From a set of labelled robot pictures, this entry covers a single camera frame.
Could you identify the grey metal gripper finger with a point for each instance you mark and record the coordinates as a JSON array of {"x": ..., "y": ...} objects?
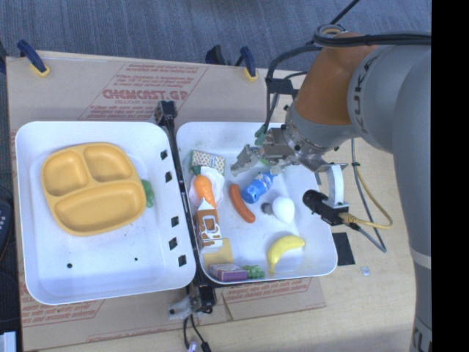
[
  {"x": 251, "y": 150},
  {"x": 242, "y": 163}
]

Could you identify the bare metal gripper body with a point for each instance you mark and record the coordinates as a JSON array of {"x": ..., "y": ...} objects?
[{"x": 284, "y": 149}]

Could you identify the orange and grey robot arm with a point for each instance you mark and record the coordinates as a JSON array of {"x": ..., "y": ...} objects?
[{"x": 384, "y": 97}]

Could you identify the blue bottle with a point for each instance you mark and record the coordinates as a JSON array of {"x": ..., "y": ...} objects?
[{"x": 254, "y": 191}]

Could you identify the orange patterned packet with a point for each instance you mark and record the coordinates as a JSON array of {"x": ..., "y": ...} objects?
[{"x": 210, "y": 160}]

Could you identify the orange sausage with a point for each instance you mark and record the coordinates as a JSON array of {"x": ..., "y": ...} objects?
[{"x": 240, "y": 204}]

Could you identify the orange carrot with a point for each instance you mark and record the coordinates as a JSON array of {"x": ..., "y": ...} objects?
[{"x": 203, "y": 187}]

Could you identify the white light bulb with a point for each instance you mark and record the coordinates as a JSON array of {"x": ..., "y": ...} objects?
[{"x": 284, "y": 209}]

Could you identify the thin black and white rod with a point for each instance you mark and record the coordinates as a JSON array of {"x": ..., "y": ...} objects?
[{"x": 181, "y": 189}]

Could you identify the orange and white carton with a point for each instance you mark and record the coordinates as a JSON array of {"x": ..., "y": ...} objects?
[{"x": 209, "y": 229}]

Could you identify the yellow banana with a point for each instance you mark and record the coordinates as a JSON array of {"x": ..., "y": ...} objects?
[{"x": 282, "y": 249}]

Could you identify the pale yellow block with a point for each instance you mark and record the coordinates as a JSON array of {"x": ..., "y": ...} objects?
[{"x": 221, "y": 257}]

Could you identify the green broccoli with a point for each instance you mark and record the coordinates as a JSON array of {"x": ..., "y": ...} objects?
[{"x": 148, "y": 193}]

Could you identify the white plastic tray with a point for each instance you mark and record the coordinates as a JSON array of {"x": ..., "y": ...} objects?
[
  {"x": 110, "y": 262},
  {"x": 311, "y": 248}
]

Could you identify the green grapes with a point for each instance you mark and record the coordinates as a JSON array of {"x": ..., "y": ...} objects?
[{"x": 254, "y": 271}]

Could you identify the pink and purple box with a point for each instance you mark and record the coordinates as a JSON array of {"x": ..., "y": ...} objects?
[{"x": 229, "y": 273}]

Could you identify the yellow divided plate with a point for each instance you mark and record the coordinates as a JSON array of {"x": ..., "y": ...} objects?
[{"x": 95, "y": 200}]

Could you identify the brown cardboard board red print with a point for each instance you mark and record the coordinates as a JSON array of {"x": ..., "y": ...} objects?
[{"x": 91, "y": 86}]

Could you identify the black cylinder on white bracket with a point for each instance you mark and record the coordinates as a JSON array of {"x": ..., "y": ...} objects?
[{"x": 329, "y": 205}]

